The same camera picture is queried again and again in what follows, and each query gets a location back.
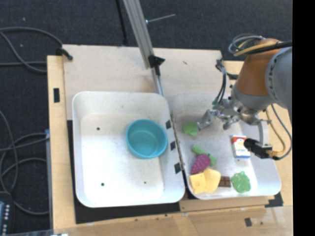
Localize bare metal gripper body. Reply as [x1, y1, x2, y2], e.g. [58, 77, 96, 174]
[216, 99, 261, 126]

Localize small green toy broccoli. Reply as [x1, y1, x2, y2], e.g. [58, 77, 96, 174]
[182, 121, 199, 137]

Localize white and red carton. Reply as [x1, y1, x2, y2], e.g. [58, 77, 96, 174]
[229, 134, 252, 159]

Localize green toy cucumber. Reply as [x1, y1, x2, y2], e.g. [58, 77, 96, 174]
[191, 144, 218, 168]

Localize white plastic tray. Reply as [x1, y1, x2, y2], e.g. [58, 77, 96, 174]
[71, 90, 186, 208]
[169, 92, 282, 201]

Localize thin black and white rod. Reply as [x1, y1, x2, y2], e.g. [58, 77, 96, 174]
[169, 111, 188, 181]

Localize purple toy grapes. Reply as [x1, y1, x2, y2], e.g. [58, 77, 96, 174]
[189, 153, 212, 175]

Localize brown toy chocolate bar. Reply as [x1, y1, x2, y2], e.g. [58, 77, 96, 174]
[218, 176, 232, 188]

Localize pale yellow toy chip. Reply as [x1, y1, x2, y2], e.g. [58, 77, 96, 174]
[202, 168, 221, 193]

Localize green toy lettuce leaf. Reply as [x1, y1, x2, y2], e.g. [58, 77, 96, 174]
[230, 171, 252, 194]

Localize teal bowl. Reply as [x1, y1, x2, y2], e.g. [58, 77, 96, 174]
[125, 118, 169, 160]

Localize yellow toy cheese wedge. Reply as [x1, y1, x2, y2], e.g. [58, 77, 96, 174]
[189, 172, 207, 195]

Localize pale wood board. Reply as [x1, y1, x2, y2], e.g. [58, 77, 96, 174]
[61, 44, 274, 212]

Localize black cylinder on white bracket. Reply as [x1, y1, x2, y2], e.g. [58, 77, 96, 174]
[243, 119, 274, 160]

